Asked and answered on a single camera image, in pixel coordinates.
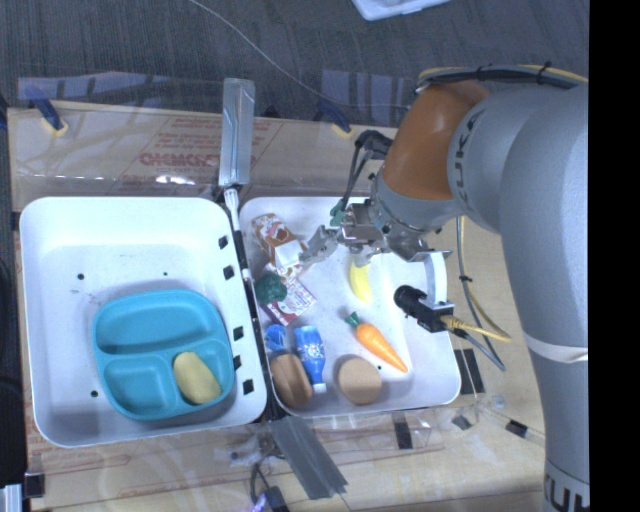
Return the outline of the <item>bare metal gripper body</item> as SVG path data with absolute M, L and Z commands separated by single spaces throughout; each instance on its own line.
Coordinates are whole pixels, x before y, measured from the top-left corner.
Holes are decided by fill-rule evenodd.
M 404 261 L 423 261 L 431 248 L 426 232 L 403 223 L 373 199 L 346 207 L 338 242 L 354 253 L 375 251 L 395 254 Z

